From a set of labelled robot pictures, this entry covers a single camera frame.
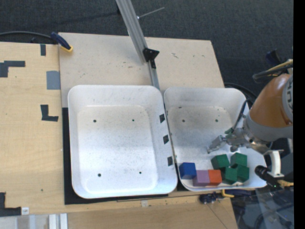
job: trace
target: black bracket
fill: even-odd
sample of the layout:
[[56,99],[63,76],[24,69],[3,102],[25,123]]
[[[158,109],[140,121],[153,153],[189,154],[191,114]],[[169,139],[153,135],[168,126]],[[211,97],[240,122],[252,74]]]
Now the black bracket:
[[0,217],[19,216],[19,215],[21,215],[21,207],[5,208],[5,193],[0,193]]
[[144,48],[143,54],[146,62],[150,61],[152,64],[152,68],[156,69],[156,63],[154,62],[154,59],[158,56],[160,51]]

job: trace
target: white tray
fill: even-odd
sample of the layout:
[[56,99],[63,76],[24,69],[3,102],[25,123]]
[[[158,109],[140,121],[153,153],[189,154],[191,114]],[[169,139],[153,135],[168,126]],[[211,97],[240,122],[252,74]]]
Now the white tray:
[[[165,91],[164,102],[167,111],[173,148],[177,165],[183,162],[195,163],[197,170],[213,169],[211,159],[215,155],[227,154],[229,160],[233,153],[229,145],[207,153],[206,147],[219,135],[231,128],[245,101],[245,96],[232,88],[183,88],[172,87]],[[191,191],[216,189],[264,187],[266,182],[259,178],[254,169],[266,166],[264,157],[252,149],[239,148],[239,153],[248,155],[249,180],[217,187],[194,187],[192,180],[180,179]]]
[[74,191],[83,198],[167,194],[177,185],[163,98],[152,86],[77,85],[68,94]]

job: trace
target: purple cube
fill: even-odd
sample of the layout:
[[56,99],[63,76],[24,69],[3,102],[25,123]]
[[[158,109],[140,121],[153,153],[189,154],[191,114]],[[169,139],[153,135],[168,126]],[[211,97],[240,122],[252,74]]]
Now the purple cube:
[[197,170],[197,176],[193,179],[194,187],[205,187],[210,184],[209,171]]

